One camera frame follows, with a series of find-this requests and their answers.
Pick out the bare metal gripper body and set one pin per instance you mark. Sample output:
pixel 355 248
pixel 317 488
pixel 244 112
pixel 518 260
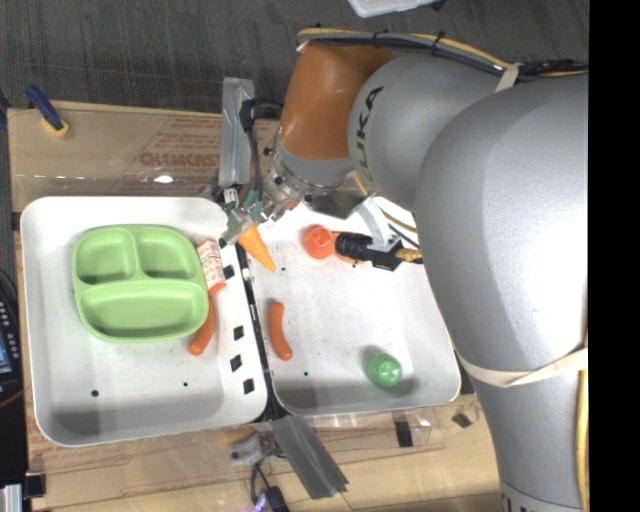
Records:
pixel 281 189

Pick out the dull grey metal gripper finger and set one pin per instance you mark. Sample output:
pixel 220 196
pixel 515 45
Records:
pixel 230 233

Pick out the orange toy carrot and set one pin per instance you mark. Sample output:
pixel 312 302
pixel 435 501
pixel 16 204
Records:
pixel 257 247

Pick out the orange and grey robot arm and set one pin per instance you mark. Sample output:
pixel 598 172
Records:
pixel 450 200

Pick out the orange and white carton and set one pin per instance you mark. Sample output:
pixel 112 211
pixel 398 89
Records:
pixel 211 265

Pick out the orange can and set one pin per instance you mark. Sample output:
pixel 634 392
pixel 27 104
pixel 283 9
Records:
pixel 318 242

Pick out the green divided plate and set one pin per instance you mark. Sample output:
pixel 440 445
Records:
pixel 140 285

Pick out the orange toy sausage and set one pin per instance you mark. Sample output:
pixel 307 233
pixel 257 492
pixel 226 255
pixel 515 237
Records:
pixel 277 330
pixel 204 334

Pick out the white plastic tray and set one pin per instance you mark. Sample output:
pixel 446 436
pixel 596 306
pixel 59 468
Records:
pixel 145 395
pixel 340 320

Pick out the brown cardboard board red print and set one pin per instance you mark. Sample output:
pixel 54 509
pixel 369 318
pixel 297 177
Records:
pixel 100 145

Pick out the green bottle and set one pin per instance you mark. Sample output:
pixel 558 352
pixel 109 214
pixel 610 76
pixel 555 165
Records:
pixel 384 371

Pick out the black cylinder on white bracket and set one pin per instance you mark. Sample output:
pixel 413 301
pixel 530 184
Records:
pixel 356 246

